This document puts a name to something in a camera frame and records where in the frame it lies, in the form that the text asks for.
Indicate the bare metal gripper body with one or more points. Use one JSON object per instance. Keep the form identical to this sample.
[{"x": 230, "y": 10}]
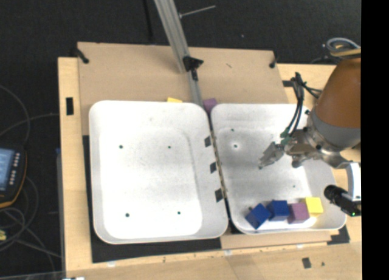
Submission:
[{"x": 305, "y": 148}]

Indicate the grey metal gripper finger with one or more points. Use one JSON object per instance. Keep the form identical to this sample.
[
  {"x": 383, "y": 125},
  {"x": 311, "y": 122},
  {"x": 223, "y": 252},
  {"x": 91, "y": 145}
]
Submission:
[
  {"x": 267, "y": 161},
  {"x": 275, "y": 148}
]

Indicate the blue cube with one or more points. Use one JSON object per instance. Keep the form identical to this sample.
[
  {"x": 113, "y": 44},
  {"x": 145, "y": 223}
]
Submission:
[
  {"x": 279, "y": 209},
  {"x": 257, "y": 215}
]

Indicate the white plastic tray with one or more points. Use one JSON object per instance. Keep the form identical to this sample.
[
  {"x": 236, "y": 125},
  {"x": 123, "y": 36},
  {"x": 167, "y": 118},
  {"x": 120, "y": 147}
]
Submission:
[
  {"x": 258, "y": 184},
  {"x": 152, "y": 175}
]

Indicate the yellow cube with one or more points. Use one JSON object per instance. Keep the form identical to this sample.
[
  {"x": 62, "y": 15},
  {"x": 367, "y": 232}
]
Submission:
[
  {"x": 314, "y": 205},
  {"x": 174, "y": 100}
]

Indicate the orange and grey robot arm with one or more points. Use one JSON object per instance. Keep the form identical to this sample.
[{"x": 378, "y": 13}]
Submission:
[{"x": 340, "y": 99}]

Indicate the black cylinder on white bracket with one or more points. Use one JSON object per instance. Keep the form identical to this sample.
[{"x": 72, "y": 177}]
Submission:
[{"x": 340, "y": 196}]

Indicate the purple cube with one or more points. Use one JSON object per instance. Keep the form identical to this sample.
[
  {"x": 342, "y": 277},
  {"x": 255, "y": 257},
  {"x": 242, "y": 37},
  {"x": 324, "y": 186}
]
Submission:
[
  {"x": 210, "y": 104},
  {"x": 298, "y": 213}
]

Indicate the brown cardboard board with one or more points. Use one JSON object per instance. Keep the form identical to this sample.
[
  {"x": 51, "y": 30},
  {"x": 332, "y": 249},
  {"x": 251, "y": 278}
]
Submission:
[{"x": 136, "y": 72}]

